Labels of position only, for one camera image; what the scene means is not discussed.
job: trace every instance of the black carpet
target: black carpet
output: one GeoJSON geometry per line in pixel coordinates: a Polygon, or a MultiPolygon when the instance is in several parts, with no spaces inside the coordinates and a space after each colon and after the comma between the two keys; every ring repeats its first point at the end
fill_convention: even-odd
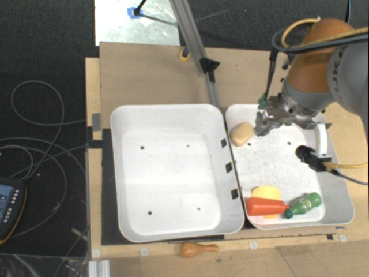
{"type": "MultiPolygon", "coordinates": [[[[204,44],[211,47],[267,50],[270,38],[281,27],[306,17],[344,19],[347,0],[189,0],[199,19],[214,12],[228,12],[198,22],[204,44]]],[[[369,0],[353,0],[351,23],[368,25],[369,0]]],[[[52,141],[58,127],[28,124],[12,111],[14,88],[29,80],[55,87],[65,104],[65,121],[85,118],[84,59],[98,56],[94,41],[94,0],[0,0],[0,139],[31,137],[52,141]]],[[[41,123],[58,123],[61,105],[52,90],[40,84],[21,87],[14,103],[25,117],[41,123]]],[[[16,140],[7,144],[45,151],[41,142],[16,140]]],[[[86,144],[84,123],[63,126],[57,144],[70,149],[86,144]]],[[[0,151],[0,175],[10,176],[28,165],[21,151],[0,151]]],[[[74,152],[84,165],[83,149],[74,152]]],[[[35,160],[41,154],[34,153],[35,160]]],[[[68,178],[65,202],[47,223],[0,246],[0,253],[63,256],[77,236],[72,228],[86,228],[85,177],[69,156],[58,158],[68,178]]],[[[45,162],[29,181],[24,215],[14,231],[21,233],[42,222],[58,207],[63,196],[62,171],[45,162]]],[[[81,241],[71,252],[83,256],[81,241]]]]}

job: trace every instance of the white tray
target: white tray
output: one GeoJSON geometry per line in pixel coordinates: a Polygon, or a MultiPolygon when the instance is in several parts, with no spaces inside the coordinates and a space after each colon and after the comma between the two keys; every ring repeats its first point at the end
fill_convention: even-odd
{"type": "Polygon", "coordinates": [[[243,226],[217,108],[122,106],[112,113],[111,131],[119,228],[128,240],[226,234],[243,226]]]}
{"type": "MultiPolygon", "coordinates": [[[[255,126],[256,112],[257,105],[253,104],[229,107],[225,114],[228,130],[242,122],[255,126]]],[[[324,116],[318,114],[315,121],[324,122],[324,116]]],[[[296,125],[273,129],[264,137],[253,136],[242,147],[231,145],[244,198],[250,197],[252,189],[262,185],[279,188],[286,204],[311,192],[317,192],[322,197],[318,208],[288,220],[283,216],[275,219],[248,216],[255,227],[267,230],[344,224],[353,219],[355,211],[344,179],[327,172],[317,173],[300,162],[295,155],[300,145],[315,148],[315,136],[313,130],[302,130],[296,125]]],[[[333,162],[337,162],[329,134],[327,154],[332,156],[333,162]]]]}

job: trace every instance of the yellow sponge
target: yellow sponge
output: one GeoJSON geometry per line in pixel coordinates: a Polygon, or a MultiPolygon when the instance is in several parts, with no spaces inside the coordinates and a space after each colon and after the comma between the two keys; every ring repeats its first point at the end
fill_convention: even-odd
{"type": "MultiPolygon", "coordinates": [[[[281,191],[277,187],[274,186],[260,186],[255,188],[251,192],[252,197],[259,197],[259,198],[267,198],[267,199],[274,199],[274,200],[281,200],[281,191]]],[[[263,215],[265,219],[275,219],[278,218],[278,215],[263,215]]]]}
{"type": "Polygon", "coordinates": [[[248,122],[243,122],[236,126],[231,132],[231,141],[233,141],[237,147],[241,147],[254,135],[254,129],[248,122]]]}

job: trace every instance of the black strip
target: black strip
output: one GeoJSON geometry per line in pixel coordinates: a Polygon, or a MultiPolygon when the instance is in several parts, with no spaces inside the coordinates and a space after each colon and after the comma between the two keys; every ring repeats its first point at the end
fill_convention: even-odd
{"type": "Polygon", "coordinates": [[[170,240],[169,243],[181,243],[185,241],[217,241],[217,240],[224,240],[224,235],[214,235],[214,236],[203,236],[203,237],[192,237],[192,238],[182,238],[182,239],[175,239],[170,240]]]}
{"type": "Polygon", "coordinates": [[[92,126],[87,126],[87,140],[89,142],[93,140],[92,126]]]}
{"type": "Polygon", "coordinates": [[[103,141],[100,140],[89,140],[88,147],[90,149],[102,149],[103,148],[103,141]]]}
{"type": "Polygon", "coordinates": [[[118,226],[114,161],[110,129],[103,129],[103,185],[101,193],[101,244],[131,244],[118,226]]]}
{"type": "Polygon", "coordinates": [[[91,126],[87,126],[87,143],[90,149],[103,148],[103,141],[93,139],[93,130],[91,126]]]}

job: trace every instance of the green bottle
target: green bottle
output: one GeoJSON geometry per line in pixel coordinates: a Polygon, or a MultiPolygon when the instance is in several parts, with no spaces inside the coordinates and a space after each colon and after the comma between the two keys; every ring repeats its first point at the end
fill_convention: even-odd
{"type": "Polygon", "coordinates": [[[310,193],[307,197],[298,200],[290,209],[284,212],[284,217],[290,219],[293,215],[303,215],[322,203],[322,197],[318,193],[310,193]]]}

